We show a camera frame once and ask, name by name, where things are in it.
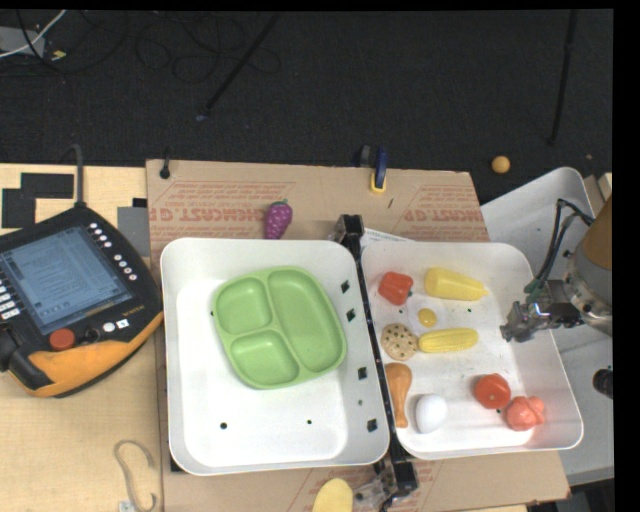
red button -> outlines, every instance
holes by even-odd
[[[56,352],[73,347],[75,342],[76,335],[71,329],[57,329],[49,335],[49,345]]]

green divided plate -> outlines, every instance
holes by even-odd
[[[254,388],[319,377],[346,354],[331,299],[299,267],[259,270],[225,282],[214,293],[213,317],[231,365]]]

white cable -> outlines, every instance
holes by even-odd
[[[49,23],[47,23],[47,26],[44,27],[36,37],[33,38],[33,40],[31,41],[31,45],[37,43],[40,39],[42,39],[42,36],[44,36],[51,27],[53,27],[56,23],[58,23],[60,18],[62,18],[66,14],[66,12],[67,12],[66,9],[62,9],[55,18],[53,18]],[[30,48],[30,46],[28,44],[25,44],[24,46],[21,46],[20,48],[16,48],[15,50],[11,50],[5,53],[0,53],[0,59],[2,57],[9,57],[10,55],[15,55],[16,53],[20,53],[21,51],[26,50],[28,48]]]

cookie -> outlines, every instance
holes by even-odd
[[[418,337],[404,324],[389,324],[382,330],[380,345],[392,359],[406,361],[415,355]]]

white tray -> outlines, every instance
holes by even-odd
[[[426,332],[415,316],[422,307],[439,317],[434,328],[472,327],[478,343],[467,350],[441,354],[418,352],[407,364],[413,373],[406,412],[408,428],[397,429],[404,448],[420,459],[444,459],[493,453],[559,450],[578,444],[583,426],[571,387],[553,337],[539,331],[535,339],[506,342],[499,326],[515,300],[523,300],[523,287],[532,279],[531,267],[515,247],[501,243],[444,243],[379,241],[362,254],[376,334],[401,322],[416,334]],[[489,294],[479,301],[442,300],[426,295],[424,275],[441,266],[473,277]],[[394,271],[414,280],[412,295],[403,307],[394,306],[377,293],[382,276]],[[380,347],[384,364],[393,360]],[[510,429],[501,414],[485,409],[472,394],[475,380],[498,372],[510,383],[512,395],[537,395],[546,404],[546,422],[532,430]],[[415,404],[419,396],[437,393],[448,403],[444,425],[421,434],[416,429]]]
[[[302,267],[323,285],[341,319],[347,354],[319,378],[256,390],[228,361],[210,315],[211,299],[229,279],[280,265]],[[213,475],[370,464],[384,456],[389,428],[347,249],[319,240],[182,238],[165,247],[160,267],[169,445],[182,469]],[[346,292],[343,283],[349,283]]]

